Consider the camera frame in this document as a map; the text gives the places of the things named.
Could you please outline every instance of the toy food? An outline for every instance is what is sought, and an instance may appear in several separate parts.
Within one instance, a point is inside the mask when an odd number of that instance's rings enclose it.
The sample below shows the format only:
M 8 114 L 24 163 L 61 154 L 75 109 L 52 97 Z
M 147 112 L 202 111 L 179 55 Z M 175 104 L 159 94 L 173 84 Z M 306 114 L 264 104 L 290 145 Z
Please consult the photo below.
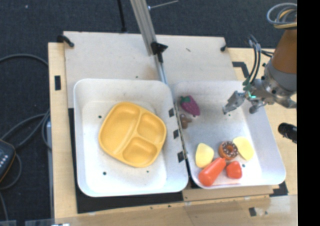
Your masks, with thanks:
M 232 160 L 238 156 L 238 148 L 232 141 L 223 141 L 219 146 L 219 155 L 226 160 Z
M 241 165 L 238 161 L 232 161 L 225 168 L 226 175 L 232 179 L 240 179 L 242 177 Z
M 207 187 L 211 186 L 225 167 L 226 159 L 222 157 L 216 158 L 199 173 L 198 179 L 200 183 Z
M 180 114 L 180 122 L 183 129 L 188 128 L 188 123 L 192 122 L 191 118 L 188 118 L 185 114 Z
M 180 105 L 182 109 L 184 109 L 186 112 L 190 113 L 194 117 L 200 115 L 199 106 L 191 95 L 187 95 L 185 97 L 181 96 Z
M 200 142 L 195 151 L 195 164 L 199 168 L 209 165 L 214 158 L 215 151 L 205 143 Z
M 233 143 L 237 146 L 240 155 L 246 160 L 252 159 L 255 150 L 247 138 L 239 136 L 233 139 Z

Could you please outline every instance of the wire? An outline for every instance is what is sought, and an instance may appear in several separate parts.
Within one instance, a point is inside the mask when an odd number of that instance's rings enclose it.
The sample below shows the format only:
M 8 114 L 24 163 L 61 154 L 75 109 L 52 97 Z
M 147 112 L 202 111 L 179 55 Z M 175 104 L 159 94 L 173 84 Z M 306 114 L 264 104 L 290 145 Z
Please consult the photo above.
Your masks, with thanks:
M 250 35 L 249 38 L 247 39 L 247 43 L 249 44 L 249 46 L 253 48 L 254 63 L 249 76 L 243 82 L 243 85 L 246 86 L 245 88 L 249 87 L 249 85 L 252 85 L 254 83 L 257 77 L 257 74 L 260 68 L 260 62 L 261 62 L 261 46 L 258 43 L 257 39 L 253 35 Z
M 31 137 L 37 132 L 37 130 L 43 125 L 46 118 L 48 118 L 48 115 L 50 113 L 50 110 L 48 110 L 45 114 L 45 116 L 41 119 L 40 123 L 33 129 L 33 131 L 22 141 L 20 142 L 15 149 L 20 149 L 23 145 L 26 144 L 27 141 L 31 139 Z
M 45 135 L 45 128 L 46 128 L 46 123 L 48 122 L 48 118 L 50 117 L 50 111 L 47 113 L 45 118 L 43 119 L 42 127 L 41 127 L 41 137 L 44 142 L 44 144 L 47 146 L 47 148 L 51 151 L 52 147 L 48 144 L 46 135 Z
M 7 206 L 6 206 L 5 199 L 2 196 L 1 191 L 0 191 L 0 200 L 1 200 L 1 205 L 2 205 L 3 212 L 4 212 L 4 218 L 6 221 L 9 221 Z
M 6 186 L 3 186 L 3 187 L 0 186 L 0 200 L 1 200 L 1 205 L 2 205 L 3 212 L 4 212 L 4 218 L 5 218 L 6 221 L 9 221 L 9 216 L 8 216 L 8 210 L 7 210 L 7 206 L 6 206 L 6 203 L 5 203 L 5 199 L 4 199 L 1 191 L 7 190 L 7 189 L 11 188 L 13 185 L 15 185 L 17 183 L 17 181 L 20 179 L 20 176 L 22 174 L 22 162 L 21 162 L 21 159 L 20 159 L 18 154 L 15 154 L 15 157 L 16 157 L 18 163 L 19 163 L 19 172 L 18 172 L 17 176 L 15 177 L 13 182 L 11 182 L 10 184 L 8 184 Z
M 15 157 L 16 157 L 16 160 L 18 161 L 19 163 L 19 172 L 17 174 L 17 176 L 15 177 L 15 179 L 13 180 L 13 182 L 9 183 L 8 185 L 6 186 L 3 186 L 1 187 L 0 186 L 0 191 L 4 191 L 4 190 L 7 190 L 9 188 L 11 188 L 13 185 L 15 185 L 17 183 L 17 181 L 19 180 L 21 174 L 22 174 L 22 162 L 21 162 L 21 158 L 18 154 L 15 154 Z
M 15 58 L 30 58 L 30 59 L 34 59 L 34 60 L 37 60 L 39 62 L 41 62 L 42 64 L 44 64 L 46 67 L 48 67 L 48 63 L 43 60 L 42 58 L 40 57 L 37 57 L 33 54 L 28 54 L 28 53 L 16 53 L 16 54 L 11 54 L 11 55 L 8 55 L 8 56 L 5 56 L 3 58 L 0 58 L 0 63 L 3 63 L 7 60 L 11 60 L 11 59 L 15 59 Z M 7 138 L 10 134 L 12 134 L 13 131 L 15 131 L 16 129 L 18 129 L 19 127 L 23 126 L 24 124 L 32 121 L 32 120 L 35 120 L 37 118 L 41 118 L 41 121 L 39 122 L 39 124 L 34 128 L 34 130 L 22 141 L 20 142 L 16 147 L 15 149 L 19 149 L 21 148 L 23 145 L 26 144 L 26 142 L 28 140 L 31 139 L 31 137 L 37 132 L 37 130 L 41 127 L 41 136 L 42 136 L 42 139 L 44 141 L 44 143 L 46 144 L 46 146 L 51 150 L 51 147 L 48 145 L 48 143 L 46 142 L 46 137 L 45 137 L 45 134 L 44 134 L 44 131 L 45 131 L 45 126 L 46 126 L 46 122 L 48 122 L 48 118 L 50 116 L 50 109 L 48 109 L 48 111 L 46 113 L 42 113 L 42 114 L 38 114 L 38 115 L 35 115 L 35 116 L 31 116 L 23 121 L 21 121 L 20 123 L 18 123 L 17 125 L 15 125 L 13 128 L 11 128 L 7 133 L 5 133 L 1 139 L 4 139 L 4 138 Z M 8 185 L 6 186 L 0 186 L 0 191 L 3 191 L 3 190 L 7 190 L 9 188 L 11 188 L 13 185 L 15 185 L 21 174 L 22 174 L 22 161 L 20 159 L 20 156 L 16 153 L 15 154 L 15 157 L 16 157 L 16 160 L 18 161 L 19 163 L 19 172 L 17 174 L 17 176 L 15 177 L 15 179 Z M 1 205 L 2 205 L 2 209 L 3 209 L 3 212 L 4 212 L 4 216 L 5 216 L 5 219 L 6 221 L 9 220 L 8 218 L 8 210 L 7 210 L 7 207 L 6 207 L 6 203 L 5 203 L 5 200 L 4 200 L 4 197 L 2 195 L 2 193 L 0 192 L 0 201 L 1 201 Z
M 16 124 L 13 128 L 11 128 L 8 132 L 6 132 L 0 139 L 5 139 L 7 136 L 9 136 L 14 130 L 16 130 L 17 128 L 21 127 L 22 125 L 24 125 L 25 123 L 27 122 L 30 122 L 32 120 L 35 120 L 37 118 L 40 118 L 40 117 L 44 117 L 46 115 L 46 113 L 43 113 L 43 114 L 38 114 L 38 115 L 35 115 L 35 116 L 31 116 L 23 121 L 21 121 L 20 123 Z
M 5 56 L 3 58 L 0 58 L 0 63 L 3 63 L 6 60 L 10 60 L 10 59 L 14 59 L 14 58 L 31 58 L 31 59 L 35 59 L 35 60 L 43 63 L 44 65 L 46 65 L 48 67 L 48 63 L 44 59 L 42 59 L 42 58 L 40 58 L 38 56 L 35 56 L 33 54 L 29 54 L 29 53 L 15 53 L 15 54 L 11 54 L 11 55 Z
M 275 20 L 271 19 L 271 14 L 275 12 L 275 10 L 280 11 L 277 13 Z M 287 18 L 291 15 L 297 17 L 298 5 L 295 3 L 280 3 L 276 4 L 272 8 L 270 8 L 266 14 L 267 21 L 272 24 L 276 29 L 285 29 L 292 30 L 296 29 L 298 26 L 297 21 L 287 21 Z
M 269 52 L 269 51 L 265 51 L 265 50 L 261 50 L 261 54 L 268 56 L 270 58 L 274 55 L 273 52 Z

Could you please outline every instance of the yellow plate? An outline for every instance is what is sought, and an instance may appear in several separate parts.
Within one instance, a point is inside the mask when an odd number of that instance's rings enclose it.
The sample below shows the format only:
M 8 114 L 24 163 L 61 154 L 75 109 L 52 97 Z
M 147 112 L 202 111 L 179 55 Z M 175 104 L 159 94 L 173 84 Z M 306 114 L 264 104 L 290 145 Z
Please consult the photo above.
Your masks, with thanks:
M 115 159 L 133 167 L 151 165 L 167 136 L 165 123 L 149 110 L 131 103 L 116 104 L 99 131 L 101 148 Z

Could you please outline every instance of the red tomato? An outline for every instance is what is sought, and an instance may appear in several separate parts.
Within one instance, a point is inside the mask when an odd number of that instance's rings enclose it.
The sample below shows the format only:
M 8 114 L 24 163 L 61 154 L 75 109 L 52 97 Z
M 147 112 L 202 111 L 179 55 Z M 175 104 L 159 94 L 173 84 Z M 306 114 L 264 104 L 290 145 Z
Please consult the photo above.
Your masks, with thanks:
M 211 186 L 225 167 L 226 159 L 222 157 L 216 158 L 199 173 L 198 179 L 200 183 L 204 186 Z
M 226 170 L 226 175 L 229 178 L 240 179 L 242 177 L 242 169 L 238 161 L 233 161 L 230 164 L 228 164 L 225 170 Z

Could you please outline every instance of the yellow potato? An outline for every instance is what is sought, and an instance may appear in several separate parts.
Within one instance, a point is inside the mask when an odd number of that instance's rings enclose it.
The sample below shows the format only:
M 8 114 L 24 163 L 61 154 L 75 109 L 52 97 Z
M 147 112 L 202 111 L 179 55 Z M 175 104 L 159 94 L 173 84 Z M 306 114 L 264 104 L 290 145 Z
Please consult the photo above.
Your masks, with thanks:
M 200 142 L 195 152 L 195 164 L 199 168 L 204 168 L 212 162 L 215 151 L 210 146 Z
M 238 148 L 240 155 L 246 160 L 252 159 L 255 154 L 255 150 L 247 138 L 239 136 L 233 139 L 233 143 Z

